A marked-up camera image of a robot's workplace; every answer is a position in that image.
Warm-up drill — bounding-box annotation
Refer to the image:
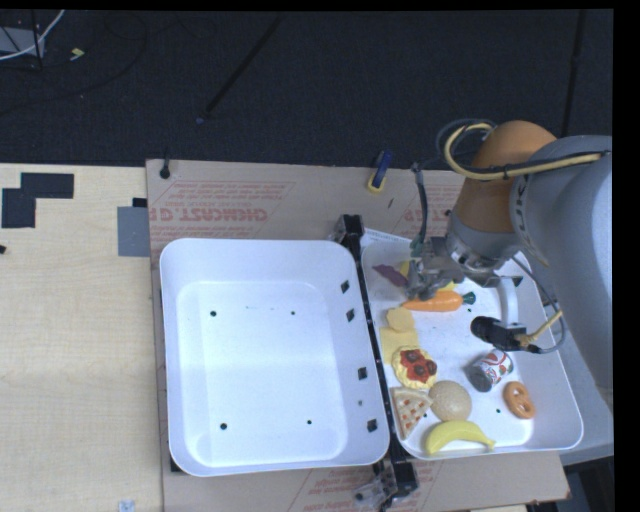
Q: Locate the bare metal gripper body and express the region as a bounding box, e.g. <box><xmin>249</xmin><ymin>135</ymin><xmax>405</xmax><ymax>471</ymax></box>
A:
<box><xmin>408</xmin><ymin>235</ymin><xmax>507</xmax><ymax>297</ymax></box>

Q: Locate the orange carrot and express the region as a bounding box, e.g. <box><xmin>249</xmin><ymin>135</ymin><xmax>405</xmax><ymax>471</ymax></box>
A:
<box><xmin>401</xmin><ymin>289</ymin><xmax>477</xmax><ymax>314</ymax></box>

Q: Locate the yellow toy food piece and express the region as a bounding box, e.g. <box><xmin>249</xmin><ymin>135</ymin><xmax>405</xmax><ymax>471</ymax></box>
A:
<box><xmin>398</xmin><ymin>259</ymin><xmax>457</xmax><ymax>293</ymax></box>

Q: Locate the purple toy food piece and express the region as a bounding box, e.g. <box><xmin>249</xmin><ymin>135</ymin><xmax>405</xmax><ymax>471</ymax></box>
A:
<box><xmin>372</xmin><ymin>263</ymin><xmax>409</xmax><ymax>288</ymax></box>

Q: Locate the yellow potato chip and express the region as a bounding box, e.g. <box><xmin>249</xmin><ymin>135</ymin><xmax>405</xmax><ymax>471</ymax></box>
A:
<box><xmin>385</xmin><ymin>306</ymin><xmax>417</xmax><ymax>333</ymax></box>

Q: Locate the yellow cheese slice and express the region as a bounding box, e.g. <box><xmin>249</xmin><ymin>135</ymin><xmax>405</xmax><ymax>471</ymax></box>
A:
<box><xmin>378</xmin><ymin>324</ymin><xmax>421</xmax><ymax>366</ymax></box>

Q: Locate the thin black rod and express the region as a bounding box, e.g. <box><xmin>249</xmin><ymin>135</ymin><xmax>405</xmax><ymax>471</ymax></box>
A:
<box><xmin>348</xmin><ymin>232</ymin><xmax>409</xmax><ymax>482</ymax></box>

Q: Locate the white plastic tray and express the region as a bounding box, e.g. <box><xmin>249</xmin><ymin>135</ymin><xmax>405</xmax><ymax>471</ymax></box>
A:
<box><xmin>359</xmin><ymin>227</ymin><xmax>585</xmax><ymax>462</ymax></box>
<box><xmin>158</xmin><ymin>237</ymin><xmax>392</xmax><ymax>478</ymax></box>

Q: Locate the yellow pizza with red toppings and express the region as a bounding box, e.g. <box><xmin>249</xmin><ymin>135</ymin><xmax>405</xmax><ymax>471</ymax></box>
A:
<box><xmin>390</xmin><ymin>345</ymin><xmax>439</xmax><ymax>391</ymax></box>

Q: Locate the white and red can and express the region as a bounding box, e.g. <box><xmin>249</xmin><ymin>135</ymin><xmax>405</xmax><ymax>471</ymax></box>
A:
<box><xmin>464</xmin><ymin>348</ymin><xmax>515</xmax><ymax>394</ymax></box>

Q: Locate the beige bread roll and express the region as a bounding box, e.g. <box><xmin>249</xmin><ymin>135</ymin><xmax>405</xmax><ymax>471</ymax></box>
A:
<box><xmin>427</xmin><ymin>379</ymin><xmax>473</xmax><ymax>423</ymax></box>

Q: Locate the tan waffle slice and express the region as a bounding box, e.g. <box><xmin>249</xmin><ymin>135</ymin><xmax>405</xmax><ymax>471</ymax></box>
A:
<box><xmin>389</xmin><ymin>385</ymin><xmax>434</xmax><ymax>442</ymax></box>

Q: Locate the orange pretzel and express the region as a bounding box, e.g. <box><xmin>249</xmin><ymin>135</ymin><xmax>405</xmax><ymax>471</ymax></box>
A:
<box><xmin>502</xmin><ymin>380</ymin><xmax>537</xmax><ymax>421</ymax></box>

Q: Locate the yellow banana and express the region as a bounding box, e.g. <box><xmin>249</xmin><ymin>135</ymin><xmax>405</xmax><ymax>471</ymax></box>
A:
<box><xmin>423</xmin><ymin>419</ymin><xmax>497</xmax><ymax>458</ymax></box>

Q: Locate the brown cardboard board red print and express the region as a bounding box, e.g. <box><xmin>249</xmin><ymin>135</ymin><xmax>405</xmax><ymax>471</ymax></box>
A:
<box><xmin>144</xmin><ymin>158</ymin><xmax>572</xmax><ymax>512</ymax></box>

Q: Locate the black cylinder on white bracket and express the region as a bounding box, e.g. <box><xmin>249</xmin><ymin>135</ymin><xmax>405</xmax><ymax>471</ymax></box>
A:
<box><xmin>469</xmin><ymin>273</ymin><xmax>529</xmax><ymax>352</ymax></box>

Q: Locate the black block with thin wires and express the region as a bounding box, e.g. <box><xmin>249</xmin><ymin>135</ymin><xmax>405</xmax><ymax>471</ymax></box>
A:
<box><xmin>331</xmin><ymin>213</ymin><xmax>365</xmax><ymax>247</ymax></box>
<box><xmin>353</xmin><ymin>457</ymin><xmax>421</xmax><ymax>507</ymax></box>

